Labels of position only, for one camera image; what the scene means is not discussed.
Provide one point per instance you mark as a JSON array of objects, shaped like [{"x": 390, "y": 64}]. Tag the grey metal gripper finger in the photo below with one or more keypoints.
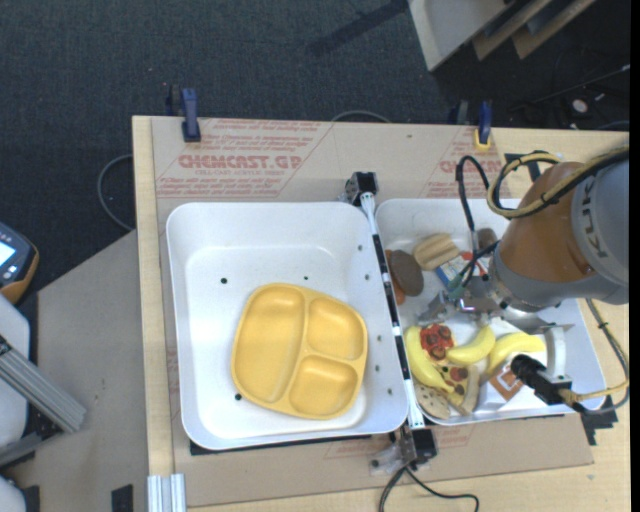
[
  {"x": 434, "y": 307},
  {"x": 484, "y": 317}
]

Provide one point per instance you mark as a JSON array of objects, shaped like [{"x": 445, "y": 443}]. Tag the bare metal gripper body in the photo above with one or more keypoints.
[{"x": 482, "y": 297}]

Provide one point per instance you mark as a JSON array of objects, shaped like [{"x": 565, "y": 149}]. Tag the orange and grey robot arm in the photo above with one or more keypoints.
[{"x": 550, "y": 235}]

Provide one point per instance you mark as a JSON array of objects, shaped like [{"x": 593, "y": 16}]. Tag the yellow banana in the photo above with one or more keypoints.
[
  {"x": 515, "y": 345},
  {"x": 417, "y": 360},
  {"x": 475, "y": 347}
]

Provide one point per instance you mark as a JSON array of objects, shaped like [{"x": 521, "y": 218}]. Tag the toy pizza slice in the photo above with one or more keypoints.
[
  {"x": 462, "y": 385},
  {"x": 436, "y": 340}
]

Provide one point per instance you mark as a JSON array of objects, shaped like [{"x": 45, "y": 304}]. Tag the blue and white carton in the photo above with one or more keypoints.
[{"x": 447, "y": 272}]

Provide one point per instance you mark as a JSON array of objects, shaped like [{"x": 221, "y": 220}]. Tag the brown round toy biscuit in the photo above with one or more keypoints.
[{"x": 406, "y": 272}]

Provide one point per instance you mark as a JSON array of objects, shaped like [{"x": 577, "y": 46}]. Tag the thin black and white rod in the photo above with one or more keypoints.
[{"x": 398, "y": 335}]

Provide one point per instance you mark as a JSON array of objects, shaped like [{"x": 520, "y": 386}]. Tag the tan toy bread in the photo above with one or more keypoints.
[{"x": 436, "y": 250}]

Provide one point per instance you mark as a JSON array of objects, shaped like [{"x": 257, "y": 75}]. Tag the small brown round toy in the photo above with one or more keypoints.
[{"x": 486, "y": 237}]

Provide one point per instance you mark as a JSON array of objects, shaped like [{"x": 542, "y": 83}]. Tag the orange and white packet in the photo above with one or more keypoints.
[{"x": 505, "y": 384}]

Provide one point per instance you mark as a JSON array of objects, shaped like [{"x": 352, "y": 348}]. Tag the chocolate chip toy biscuit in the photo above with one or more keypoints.
[{"x": 432, "y": 402}]

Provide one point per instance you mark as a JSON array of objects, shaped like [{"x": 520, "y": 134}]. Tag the white plastic tray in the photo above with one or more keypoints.
[
  {"x": 575, "y": 350},
  {"x": 215, "y": 250}
]

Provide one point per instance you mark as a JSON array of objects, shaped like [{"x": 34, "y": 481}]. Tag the yellow divided plate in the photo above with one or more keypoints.
[{"x": 280, "y": 345}]

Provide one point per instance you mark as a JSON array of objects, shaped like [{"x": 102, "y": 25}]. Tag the brown cardboard board red print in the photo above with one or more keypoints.
[{"x": 310, "y": 160}]

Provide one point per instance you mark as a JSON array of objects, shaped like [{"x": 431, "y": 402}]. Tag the black cylinder on white bracket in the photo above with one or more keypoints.
[{"x": 542, "y": 380}]

